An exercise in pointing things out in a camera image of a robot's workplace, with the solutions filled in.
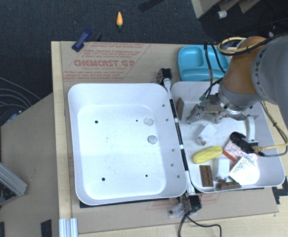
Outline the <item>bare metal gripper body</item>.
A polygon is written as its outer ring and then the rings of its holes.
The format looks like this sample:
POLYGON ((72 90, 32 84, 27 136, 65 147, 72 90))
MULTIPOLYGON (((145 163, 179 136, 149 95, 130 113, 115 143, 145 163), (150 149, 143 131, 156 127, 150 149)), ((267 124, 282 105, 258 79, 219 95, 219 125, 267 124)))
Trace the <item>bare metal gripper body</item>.
POLYGON ((222 94, 208 96, 200 102, 200 106, 207 115, 214 119, 246 119, 248 117, 243 113, 246 107, 234 105, 222 94))

